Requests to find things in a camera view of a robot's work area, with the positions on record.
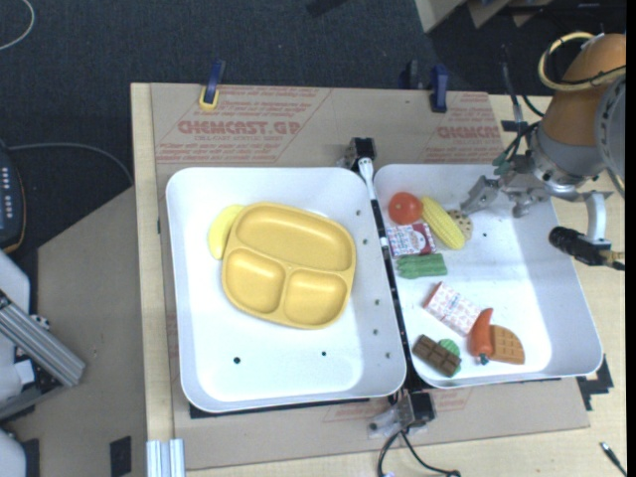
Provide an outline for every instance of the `black floor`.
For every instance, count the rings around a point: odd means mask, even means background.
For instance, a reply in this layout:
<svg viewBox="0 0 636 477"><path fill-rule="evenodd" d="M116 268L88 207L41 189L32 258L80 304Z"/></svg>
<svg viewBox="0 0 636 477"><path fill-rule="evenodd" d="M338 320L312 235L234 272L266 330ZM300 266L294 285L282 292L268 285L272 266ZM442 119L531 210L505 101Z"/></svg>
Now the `black floor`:
<svg viewBox="0 0 636 477"><path fill-rule="evenodd" d="M80 143L132 169L129 86L204 82L215 57L225 82L398 87L411 60L449 70L450 89L505 91L509 47L516 90L550 94L541 52L575 30L626 32L626 0L556 0L521 28L500 15L476 30L459 7L429 34L413 0L348 0L319 16L319 0L28 0L32 32L0 50L0 139L8 146ZM578 4L599 6L574 10ZM29 24L20 0L0 0L0 48ZM28 225L19 253L41 245L126 189L117 165L72 148L15 151Z"/></svg>

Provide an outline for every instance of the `corn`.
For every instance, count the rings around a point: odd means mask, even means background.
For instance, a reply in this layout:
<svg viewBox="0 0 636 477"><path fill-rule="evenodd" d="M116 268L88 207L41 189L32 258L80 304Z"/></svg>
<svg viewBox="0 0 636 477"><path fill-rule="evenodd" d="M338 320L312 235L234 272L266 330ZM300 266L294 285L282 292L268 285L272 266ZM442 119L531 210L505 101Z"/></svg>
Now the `corn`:
<svg viewBox="0 0 636 477"><path fill-rule="evenodd" d="M466 238L442 206L428 196L422 197L421 203L421 218L428 224L435 236L447 247L461 249L466 243Z"/></svg>

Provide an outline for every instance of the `blue clamp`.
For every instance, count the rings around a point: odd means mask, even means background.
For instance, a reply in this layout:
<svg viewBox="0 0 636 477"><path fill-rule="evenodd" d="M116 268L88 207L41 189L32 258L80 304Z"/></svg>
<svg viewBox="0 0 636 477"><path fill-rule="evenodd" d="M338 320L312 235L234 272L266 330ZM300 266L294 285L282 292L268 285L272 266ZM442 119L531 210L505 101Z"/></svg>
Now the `blue clamp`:
<svg viewBox="0 0 636 477"><path fill-rule="evenodd" d="M204 86L199 96L199 107L204 111L212 111L217 107L219 102L219 91L217 86L223 79L223 73L226 70L225 60L216 60L212 64L212 71L210 72L210 79L208 85Z"/></svg>
<svg viewBox="0 0 636 477"><path fill-rule="evenodd" d="M448 89L448 71L442 64L430 70L430 109L435 113L446 112L446 90Z"/></svg>

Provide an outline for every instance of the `white tray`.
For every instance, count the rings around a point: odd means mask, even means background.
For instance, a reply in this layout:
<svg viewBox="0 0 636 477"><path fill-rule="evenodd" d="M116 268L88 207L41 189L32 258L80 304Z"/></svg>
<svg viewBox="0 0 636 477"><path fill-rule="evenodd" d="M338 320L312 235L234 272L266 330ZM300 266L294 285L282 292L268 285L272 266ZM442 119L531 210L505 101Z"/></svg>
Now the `white tray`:
<svg viewBox="0 0 636 477"><path fill-rule="evenodd" d="M381 168L375 185L387 227L391 196L398 191L430 196L446 210L459 209L479 176L492 176L489 165L389 165ZM602 349L572 259L548 242L558 226L552 203L531 207L515 219L513 204L503 194L488 209L472 214L473 237L461 250L449 250L439 240L448 275L403 279L397 293L409 346L420 334L438 341L450 338L461 350L461 371L446 378L413 356L416 372L438 388L581 376L593 373ZM433 286L445 281L480 307L493 307L492 323L520 338L526 353L523 365L478 364L467 340L422 308Z"/></svg>
<svg viewBox="0 0 636 477"><path fill-rule="evenodd" d="M274 202L326 216L356 244L343 315L303 330L239 311L208 251L225 207ZM174 265L181 383L210 412L389 396L406 365L377 228L362 179L342 168L188 168L166 188Z"/></svg>

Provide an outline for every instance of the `white cable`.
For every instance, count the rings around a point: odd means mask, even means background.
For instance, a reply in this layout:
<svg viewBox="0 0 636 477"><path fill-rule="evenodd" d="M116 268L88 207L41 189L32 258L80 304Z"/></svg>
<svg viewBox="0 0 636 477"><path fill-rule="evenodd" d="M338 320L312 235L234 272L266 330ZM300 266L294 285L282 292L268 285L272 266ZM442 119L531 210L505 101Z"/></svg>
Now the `white cable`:
<svg viewBox="0 0 636 477"><path fill-rule="evenodd" d="M20 1L23 2L29 8L29 12L31 13L31 23L29 23L27 30L25 30L20 37L18 37L17 39L14 39L13 41L7 44L0 46L0 52L2 50L7 50L11 48L12 46L17 45L20 41L22 41L25 37L27 37L31 33L31 31L33 30L33 26L35 25L36 11L34 10L33 5L31 5L31 2L29 2L29 0L20 0Z"/></svg>

